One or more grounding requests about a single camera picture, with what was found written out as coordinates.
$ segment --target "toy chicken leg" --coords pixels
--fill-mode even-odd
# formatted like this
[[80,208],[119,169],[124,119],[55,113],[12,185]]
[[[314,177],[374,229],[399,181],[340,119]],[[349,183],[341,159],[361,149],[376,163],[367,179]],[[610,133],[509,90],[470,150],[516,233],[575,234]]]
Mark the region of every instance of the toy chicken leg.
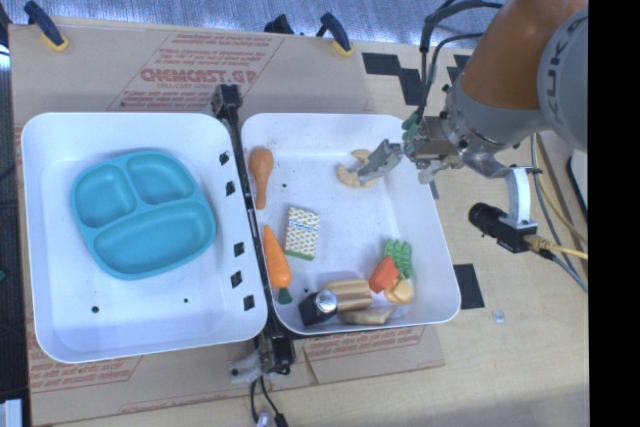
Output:
[[273,153],[267,148],[256,148],[249,156],[249,170],[256,181],[256,208],[267,204],[267,183],[273,171]]

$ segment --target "patterned sponge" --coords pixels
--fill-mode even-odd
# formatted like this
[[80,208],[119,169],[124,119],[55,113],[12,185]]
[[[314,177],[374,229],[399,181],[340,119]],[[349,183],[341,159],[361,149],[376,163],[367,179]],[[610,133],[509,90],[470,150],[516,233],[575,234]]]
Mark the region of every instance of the patterned sponge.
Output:
[[301,208],[289,208],[289,222],[285,235],[284,252],[289,256],[313,260],[318,248],[320,216]]

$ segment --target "orange carrot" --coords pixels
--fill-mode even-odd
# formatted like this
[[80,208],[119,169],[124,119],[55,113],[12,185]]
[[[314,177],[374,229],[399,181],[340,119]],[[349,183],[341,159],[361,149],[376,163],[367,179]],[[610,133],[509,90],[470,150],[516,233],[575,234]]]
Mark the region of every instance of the orange carrot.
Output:
[[286,288],[291,284],[291,268],[278,239],[269,225],[264,226],[263,238],[269,280],[275,288]]
[[392,285],[399,275],[400,271],[396,268],[395,263],[393,263],[393,258],[391,255],[387,255],[380,260],[380,263],[378,263],[369,278],[369,288],[376,294],[380,293]]

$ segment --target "blue clamp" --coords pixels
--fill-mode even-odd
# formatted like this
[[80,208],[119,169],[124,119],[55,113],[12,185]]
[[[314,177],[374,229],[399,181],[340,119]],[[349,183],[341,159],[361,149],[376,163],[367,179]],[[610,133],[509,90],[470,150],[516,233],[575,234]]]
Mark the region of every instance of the blue clamp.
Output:
[[41,38],[47,46],[56,52],[64,52],[67,49],[69,40],[60,34],[56,24],[38,4],[30,0],[25,4],[24,10],[29,15],[29,23],[35,23],[42,30]]
[[320,17],[320,21],[322,22],[322,27],[320,27],[316,36],[324,36],[324,33],[327,32],[328,29],[334,39],[332,43],[333,49],[342,57],[351,56],[351,54],[353,54],[353,47],[349,42],[347,32],[338,19],[331,13],[325,13]]

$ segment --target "black hole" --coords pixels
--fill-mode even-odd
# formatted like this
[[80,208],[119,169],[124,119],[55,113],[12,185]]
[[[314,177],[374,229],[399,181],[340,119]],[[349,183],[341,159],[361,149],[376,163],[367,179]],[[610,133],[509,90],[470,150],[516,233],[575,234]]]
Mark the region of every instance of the black hole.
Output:
[[253,296],[252,295],[248,295],[247,297],[244,298],[244,311],[250,310],[255,305],[256,305],[256,303],[253,300]]
[[231,286],[236,288],[240,283],[242,283],[242,273],[238,271],[231,275]]

